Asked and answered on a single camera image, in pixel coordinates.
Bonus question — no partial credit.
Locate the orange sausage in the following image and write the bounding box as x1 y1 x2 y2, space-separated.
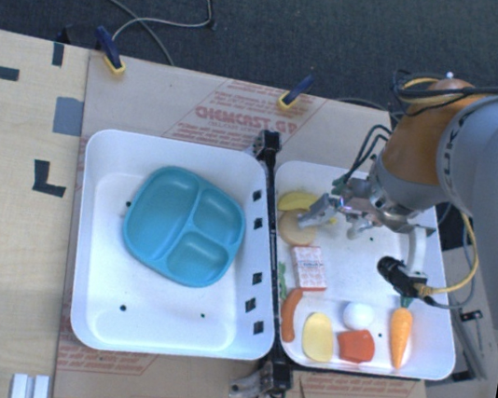
275 285 307 346

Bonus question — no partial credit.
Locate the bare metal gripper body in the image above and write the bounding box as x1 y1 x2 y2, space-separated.
337 175 426 237

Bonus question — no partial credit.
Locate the red-orange toy block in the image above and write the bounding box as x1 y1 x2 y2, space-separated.
333 323 380 367

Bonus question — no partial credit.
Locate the white ball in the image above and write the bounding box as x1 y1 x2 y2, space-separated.
340 299 378 335

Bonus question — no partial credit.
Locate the black block with wires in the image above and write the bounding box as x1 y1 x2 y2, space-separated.
259 358 298 398
249 128 285 165

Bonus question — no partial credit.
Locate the green toy vegetable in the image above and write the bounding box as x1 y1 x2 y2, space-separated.
271 261 294 303

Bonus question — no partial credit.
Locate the white plastic tray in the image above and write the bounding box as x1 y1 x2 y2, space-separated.
53 124 306 380
244 156 486 392

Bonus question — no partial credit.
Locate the thin black rod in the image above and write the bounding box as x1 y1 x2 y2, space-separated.
229 155 315 368

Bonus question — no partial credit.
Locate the orange carrot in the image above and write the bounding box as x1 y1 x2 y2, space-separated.
381 293 419 373

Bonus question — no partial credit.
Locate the yellow banana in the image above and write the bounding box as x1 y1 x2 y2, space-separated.
275 186 323 218

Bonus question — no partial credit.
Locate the yellow oval toy food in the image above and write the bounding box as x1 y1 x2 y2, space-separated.
297 309 341 365

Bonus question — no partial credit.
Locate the beige round biscuit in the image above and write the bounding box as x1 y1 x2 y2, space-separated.
275 207 321 250

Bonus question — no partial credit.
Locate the brown cardboard board red print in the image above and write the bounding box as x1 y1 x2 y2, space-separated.
31 48 481 398

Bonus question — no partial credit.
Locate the blue divided plate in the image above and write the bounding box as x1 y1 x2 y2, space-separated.
114 158 256 295

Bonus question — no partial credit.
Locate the black cylinder on white bracket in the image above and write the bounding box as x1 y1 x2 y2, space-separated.
371 218 438 302

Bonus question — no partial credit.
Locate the orange and white carton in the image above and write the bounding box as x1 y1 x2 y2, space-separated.
284 241 335 296

